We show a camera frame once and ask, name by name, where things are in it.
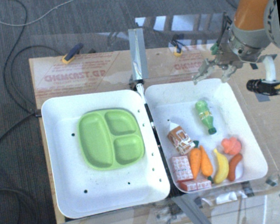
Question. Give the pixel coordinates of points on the brown sausage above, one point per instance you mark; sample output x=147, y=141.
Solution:
x=233, y=165

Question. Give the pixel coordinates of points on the yellow banana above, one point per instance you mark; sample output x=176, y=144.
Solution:
x=222, y=167

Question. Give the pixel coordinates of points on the green divided plate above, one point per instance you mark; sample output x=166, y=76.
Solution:
x=95, y=140

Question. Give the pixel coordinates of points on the orange carrot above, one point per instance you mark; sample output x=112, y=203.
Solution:
x=195, y=161
x=206, y=164

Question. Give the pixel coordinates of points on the orange lumpy toy food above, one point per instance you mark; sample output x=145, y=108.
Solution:
x=232, y=145

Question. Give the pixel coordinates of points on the white plastic tray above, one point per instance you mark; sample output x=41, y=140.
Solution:
x=68, y=169
x=179, y=98

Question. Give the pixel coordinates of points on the brown cardboard board red print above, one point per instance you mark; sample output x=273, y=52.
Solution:
x=78, y=73

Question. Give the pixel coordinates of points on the small red and white box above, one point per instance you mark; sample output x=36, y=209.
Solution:
x=204, y=184
x=188, y=186

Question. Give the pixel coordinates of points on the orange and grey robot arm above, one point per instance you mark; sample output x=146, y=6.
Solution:
x=254, y=9

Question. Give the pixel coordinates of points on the large red and white box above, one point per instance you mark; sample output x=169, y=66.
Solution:
x=182, y=168

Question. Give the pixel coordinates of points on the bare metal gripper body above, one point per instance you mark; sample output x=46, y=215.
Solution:
x=233, y=56

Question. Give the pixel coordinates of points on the black cylinder on white bracket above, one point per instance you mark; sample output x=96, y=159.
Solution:
x=266, y=79

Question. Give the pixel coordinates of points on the green plastic bottle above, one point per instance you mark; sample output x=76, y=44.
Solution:
x=205, y=117

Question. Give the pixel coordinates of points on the orange and white carton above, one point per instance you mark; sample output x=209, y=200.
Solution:
x=180, y=138

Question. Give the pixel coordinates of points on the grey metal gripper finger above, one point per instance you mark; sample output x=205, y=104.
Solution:
x=228, y=71
x=202, y=71

